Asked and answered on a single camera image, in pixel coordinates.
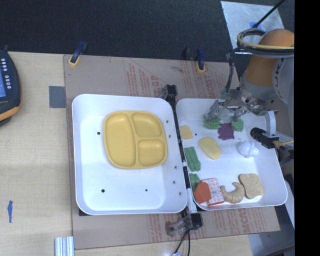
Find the black cable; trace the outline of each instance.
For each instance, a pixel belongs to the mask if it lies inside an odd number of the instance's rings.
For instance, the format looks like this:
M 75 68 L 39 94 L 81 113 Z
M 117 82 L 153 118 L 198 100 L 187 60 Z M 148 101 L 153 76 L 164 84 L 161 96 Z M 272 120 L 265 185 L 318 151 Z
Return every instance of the black cable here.
M 277 9 L 285 0 L 280 0 L 266 15 L 264 15 L 256 24 L 252 27 L 257 28 L 261 22 L 263 22 L 275 9 Z
M 177 246 L 177 248 L 175 249 L 175 251 L 174 251 L 173 254 L 176 254 L 176 253 L 178 252 L 178 250 L 179 250 L 182 242 L 183 242 L 183 241 L 185 240 L 185 238 L 186 238 L 186 235 L 188 235 L 188 243 L 189 243 L 189 244 L 188 244 L 188 256 L 190 255 L 190 228 L 188 228 L 188 229 L 184 232 L 184 234 L 183 234 L 183 236 L 182 236 L 182 238 L 181 238 L 181 240 L 180 240 L 180 243 L 179 243 L 179 245 Z
M 255 55 L 261 56 L 277 56 L 278 58 L 293 57 L 295 53 L 295 48 L 291 47 L 281 47 L 281 46 L 270 46 L 262 44 L 252 44 L 244 41 L 245 37 L 248 36 L 260 36 L 263 37 L 266 34 L 264 30 L 259 28 L 249 28 L 238 34 L 236 45 L 243 50 L 246 50 Z
M 229 53 L 227 53 L 226 57 L 229 63 L 229 76 L 228 76 L 228 81 L 226 82 L 226 86 L 225 86 L 225 92 L 228 93 L 230 86 L 231 86 L 231 81 L 232 81 L 232 77 L 234 75 L 234 67 L 235 67 L 235 63 L 234 63 L 234 56 L 233 54 L 235 54 L 236 51 L 239 51 L 240 49 L 237 47 L 233 50 L 231 50 Z

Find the black carpet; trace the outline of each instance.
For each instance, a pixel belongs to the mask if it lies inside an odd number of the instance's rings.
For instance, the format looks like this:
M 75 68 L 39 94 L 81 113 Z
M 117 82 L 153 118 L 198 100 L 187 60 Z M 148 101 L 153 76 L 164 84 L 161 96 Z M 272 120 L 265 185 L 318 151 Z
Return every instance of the black carpet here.
M 295 0 L 278 11 L 295 32 Z M 177 60 L 190 47 L 205 61 L 226 62 L 232 49 L 220 0 L 0 0 L 0 22 L 0 48 L 12 52 L 72 54 L 84 41 L 87 55 Z

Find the blue clamp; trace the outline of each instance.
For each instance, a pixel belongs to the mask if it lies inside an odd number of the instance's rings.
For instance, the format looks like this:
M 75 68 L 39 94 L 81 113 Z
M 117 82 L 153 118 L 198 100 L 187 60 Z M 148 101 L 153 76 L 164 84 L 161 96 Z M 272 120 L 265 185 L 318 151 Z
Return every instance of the blue clamp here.
M 205 72 L 205 58 L 204 58 L 204 53 L 201 48 L 198 48 L 196 51 L 196 59 L 197 65 L 196 69 L 199 73 Z
M 73 55 L 70 56 L 69 58 L 69 65 L 71 65 L 72 67 L 75 67 L 80 59 L 80 55 L 83 55 L 86 53 L 88 48 L 88 44 L 84 41 L 80 41 L 77 45 L 77 47 L 75 48 L 75 51 L 73 53 Z
M 198 50 L 196 51 L 196 57 L 195 57 L 195 59 L 193 59 L 191 56 L 190 47 L 186 47 L 182 51 L 180 59 L 182 61 L 196 60 L 195 68 L 196 68 L 197 72 L 198 73 L 205 72 L 205 58 L 204 58 L 204 53 L 201 48 L 198 48 Z

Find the white tray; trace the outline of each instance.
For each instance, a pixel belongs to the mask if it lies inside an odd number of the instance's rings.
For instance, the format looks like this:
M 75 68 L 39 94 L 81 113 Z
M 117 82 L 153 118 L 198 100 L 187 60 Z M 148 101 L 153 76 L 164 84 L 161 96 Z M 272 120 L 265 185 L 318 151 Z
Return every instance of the white tray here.
M 167 139 L 163 164 L 119 169 L 109 162 L 103 122 L 108 114 L 123 110 L 147 111 L 161 120 Z M 72 125 L 76 202 L 83 212 L 157 214 L 178 213 L 185 208 L 187 192 L 175 121 L 164 99 L 82 94 L 72 102 Z
M 268 207 L 282 205 L 286 202 L 288 192 L 281 167 L 278 162 L 276 150 L 268 149 L 255 142 L 259 149 L 257 156 L 246 158 L 238 152 L 238 144 L 243 141 L 253 141 L 250 131 L 254 127 L 266 130 L 266 120 L 263 116 L 246 113 L 241 116 L 244 121 L 244 130 L 235 131 L 234 139 L 222 140 L 218 138 L 217 129 L 204 127 L 204 115 L 210 111 L 215 99 L 181 99 L 176 105 L 179 126 L 187 125 L 193 133 L 192 139 L 182 139 L 184 148 L 194 147 L 197 158 L 201 163 L 200 171 L 190 171 L 199 176 L 200 180 L 217 178 L 219 185 L 225 185 L 226 191 L 233 191 L 235 187 L 232 182 L 239 182 L 238 175 L 255 173 L 259 176 L 264 189 L 264 195 L 253 199 L 243 198 L 239 203 L 224 202 L 213 206 L 206 203 L 198 204 L 206 211 Z M 228 110 L 219 116 L 221 123 L 230 123 L 231 114 Z M 221 149 L 221 155 L 217 160 L 209 158 L 198 145 L 203 137 L 213 138 Z

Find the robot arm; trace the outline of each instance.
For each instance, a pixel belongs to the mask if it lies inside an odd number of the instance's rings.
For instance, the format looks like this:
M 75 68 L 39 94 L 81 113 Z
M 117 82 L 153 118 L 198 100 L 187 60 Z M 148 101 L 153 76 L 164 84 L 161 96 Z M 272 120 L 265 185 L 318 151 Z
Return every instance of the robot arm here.
M 262 36 L 259 44 L 245 42 L 247 36 Z M 265 116 L 267 137 L 275 136 L 276 123 L 272 113 L 265 106 L 279 97 L 288 108 L 292 133 L 294 132 L 294 34 L 286 29 L 264 32 L 251 28 L 237 37 L 240 49 L 252 53 L 246 71 L 237 89 L 228 89 L 225 101 L 216 101 L 206 115 L 212 119 L 224 109 L 234 112 L 233 120 L 251 112 Z

